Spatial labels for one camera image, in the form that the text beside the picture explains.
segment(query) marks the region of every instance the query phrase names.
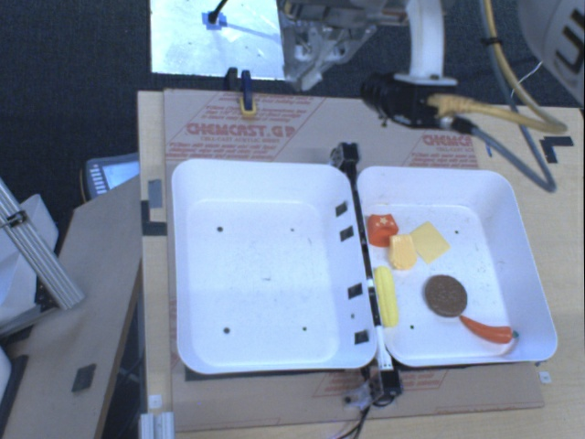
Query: empty white tray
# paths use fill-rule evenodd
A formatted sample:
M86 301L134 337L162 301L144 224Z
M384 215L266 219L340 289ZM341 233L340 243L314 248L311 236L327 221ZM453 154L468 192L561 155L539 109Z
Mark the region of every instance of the empty white tray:
M194 159L172 177L181 359L351 369L376 338L351 188L325 165Z
M385 329L398 361L415 367L540 361L557 348L557 334L510 184L489 171L370 167L358 178L365 216L391 213L400 234L430 221L451 249L431 264L421 258L393 270L399 324ZM372 266L389 266L388 249L369 246ZM465 316L510 326L508 345L485 341L458 317L437 316L423 289L429 277L448 274L467 291Z

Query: wooden table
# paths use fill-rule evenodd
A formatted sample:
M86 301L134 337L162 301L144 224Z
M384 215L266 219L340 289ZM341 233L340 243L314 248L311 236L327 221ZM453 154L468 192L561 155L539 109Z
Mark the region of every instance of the wooden table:
M165 176L164 96L161 92L139 94L142 200L148 199L150 178ZM557 147L558 159L550 168L558 191L548 194L525 179L498 155L490 157L484 145L473 139L480 168L491 169L512 184L526 232L537 263L548 305L558 331L558 351L539 366L551 382L542 385L543 409L480 412L367 421L361 437L399 438L549 438L582 437L585 432L585 351L583 315L583 118L576 109L550 109L569 126L574 146ZM530 165L526 144L514 126L475 119ZM543 135L535 134L539 139ZM165 206L150 209L151 221L165 221ZM169 357L168 279L163 240L146 236L143 256L157 260L144 272L146 316L147 393L151 412L172 410ZM344 430L343 423L230 429L180 433L181 439L326 438Z

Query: brown round patty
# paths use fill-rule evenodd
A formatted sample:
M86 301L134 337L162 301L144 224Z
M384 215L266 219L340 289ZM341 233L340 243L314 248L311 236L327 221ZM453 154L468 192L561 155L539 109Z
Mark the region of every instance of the brown round patty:
M461 283L451 276L439 274L429 278L424 297L435 314L457 317L467 307L467 292Z

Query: orange toy carrot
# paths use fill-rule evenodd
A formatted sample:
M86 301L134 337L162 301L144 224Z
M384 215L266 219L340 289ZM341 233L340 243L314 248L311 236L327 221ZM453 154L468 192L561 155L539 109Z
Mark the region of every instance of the orange toy carrot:
M392 215L372 215L367 219L367 238L376 247L388 247L390 236L399 232Z
M514 338L514 332L511 327L491 327L480 324L466 316L459 316L459 318L475 335L487 341L505 344L510 343Z

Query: gray cylinder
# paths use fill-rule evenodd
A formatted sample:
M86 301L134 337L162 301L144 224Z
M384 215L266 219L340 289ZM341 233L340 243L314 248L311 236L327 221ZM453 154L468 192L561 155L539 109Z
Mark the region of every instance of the gray cylinder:
M518 0L518 16L535 56L583 105L585 0Z

